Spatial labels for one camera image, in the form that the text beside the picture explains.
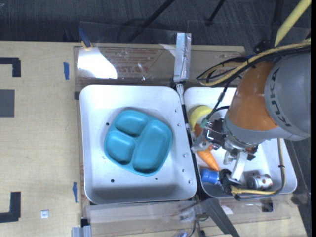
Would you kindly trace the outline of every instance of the wooden tabletop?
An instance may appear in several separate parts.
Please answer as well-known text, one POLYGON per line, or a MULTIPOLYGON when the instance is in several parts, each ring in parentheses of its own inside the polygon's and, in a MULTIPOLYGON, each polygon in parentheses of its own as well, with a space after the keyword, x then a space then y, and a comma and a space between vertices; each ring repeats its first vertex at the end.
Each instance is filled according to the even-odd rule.
MULTIPOLYGON (((12 66, 0 65, 0 89, 15 91, 14 117, 0 118, 0 212, 9 211, 11 192, 21 192, 21 217, 0 223, 0 236, 69 237, 71 228, 80 225, 75 46, 78 43, 0 42, 0 57, 19 58, 22 74, 12 77, 12 66), (64 62, 69 64, 69 80, 64 62), (48 218, 41 218, 43 210, 49 211, 48 218)), ((305 236, 298 209, 291 207, 288 215, 288 219, 236 224, 236 229, 241 236, 305 236)), ((217 227, 206 232, 221 234, 217 227)), ((168 234, 144 236, 174 232, 168 234)))

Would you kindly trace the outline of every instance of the yellow pole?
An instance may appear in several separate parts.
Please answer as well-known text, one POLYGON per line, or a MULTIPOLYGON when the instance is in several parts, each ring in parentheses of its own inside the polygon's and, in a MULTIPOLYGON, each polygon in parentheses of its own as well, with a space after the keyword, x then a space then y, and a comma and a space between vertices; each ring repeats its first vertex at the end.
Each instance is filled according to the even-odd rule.
POLYGON ((290 31, 294 26, 296 21, 302 16, 304 11, 311 5, 312 0, 300 0, 291 14, 287 17, 284 23, 280 26, 276 35, 275 47, 279 45, 284 36, 290 31))

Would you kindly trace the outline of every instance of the blue plate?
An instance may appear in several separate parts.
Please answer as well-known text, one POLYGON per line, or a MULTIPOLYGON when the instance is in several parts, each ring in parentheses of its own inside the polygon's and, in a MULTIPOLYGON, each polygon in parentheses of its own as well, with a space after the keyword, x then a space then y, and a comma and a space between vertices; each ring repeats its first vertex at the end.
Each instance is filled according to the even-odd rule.
POLYGON ((165 123, 140 111, 125 110, 113 121, 104 140, 104 152, 118 166, 151 176, 163 166, 172 139, 165 123))

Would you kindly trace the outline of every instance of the blue cylinder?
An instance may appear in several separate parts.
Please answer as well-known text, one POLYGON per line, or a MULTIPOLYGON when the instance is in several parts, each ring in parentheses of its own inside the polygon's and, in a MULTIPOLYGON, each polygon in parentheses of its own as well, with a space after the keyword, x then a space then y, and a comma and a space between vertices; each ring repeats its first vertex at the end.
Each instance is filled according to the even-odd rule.
POLYGON ((216 185, 221 184, 221 182, 219 181, 219 178, 218 178, 218 172, 208 170, 206 168, 201 170, 201 180, 202 180, 202 182, 208 182, 211 184, 216 184, 216 185))

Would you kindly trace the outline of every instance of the blue tape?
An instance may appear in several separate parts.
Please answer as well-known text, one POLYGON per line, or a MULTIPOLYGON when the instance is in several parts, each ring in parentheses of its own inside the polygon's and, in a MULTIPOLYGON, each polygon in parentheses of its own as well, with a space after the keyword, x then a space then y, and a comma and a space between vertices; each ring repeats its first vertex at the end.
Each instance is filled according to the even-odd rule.
POLYGON ((69 80, 69 63, 64 62, 64 74, 65 74, 65 79, 69 80))
POLYGON ((78 197, 77 197, 77 182, 74 182, 74 185, 73 185, 73 192, 74 192, 74 196, 75 196, 75 202, 78 203, 78 197))

